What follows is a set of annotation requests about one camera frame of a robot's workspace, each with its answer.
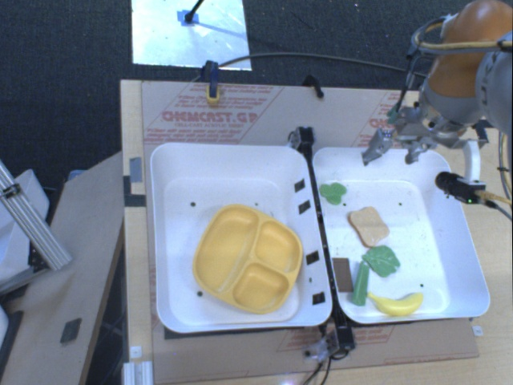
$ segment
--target toy banana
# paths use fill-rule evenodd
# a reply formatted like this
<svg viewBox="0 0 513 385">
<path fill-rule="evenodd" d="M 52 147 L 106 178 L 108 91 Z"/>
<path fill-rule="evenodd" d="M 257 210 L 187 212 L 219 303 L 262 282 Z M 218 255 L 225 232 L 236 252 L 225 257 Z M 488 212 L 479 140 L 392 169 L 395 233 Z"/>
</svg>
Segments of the toy banana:
<svg viewBox="0 0 513 385">
<path fill-rule="evenodd" d="M 394 317 L 408 315 L 415 312 L 424 300 L 424 295 L 420 292 L 410 294 L 403 299 L 377 297 L 371 292 L 369 292 L 367 296 L 374 301 L 376 307 L 382 313 L 392 315 Z"/>
</svg>

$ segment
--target yellow plate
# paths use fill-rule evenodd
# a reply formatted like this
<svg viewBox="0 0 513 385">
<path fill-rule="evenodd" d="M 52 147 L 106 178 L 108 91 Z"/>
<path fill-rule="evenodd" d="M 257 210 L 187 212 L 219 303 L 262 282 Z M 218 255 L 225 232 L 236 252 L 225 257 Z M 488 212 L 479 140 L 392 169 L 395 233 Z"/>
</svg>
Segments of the yellow plate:
<svg viewBox="0 0 513 385">
<path fill-rule="evenodd" d="M 208 224 L 192 268 L 211 295 L 267 314 L 289 296 L 302 258 L 301 241 L 289 227 L 245 205 L 227 205 Z"/>
</svg>

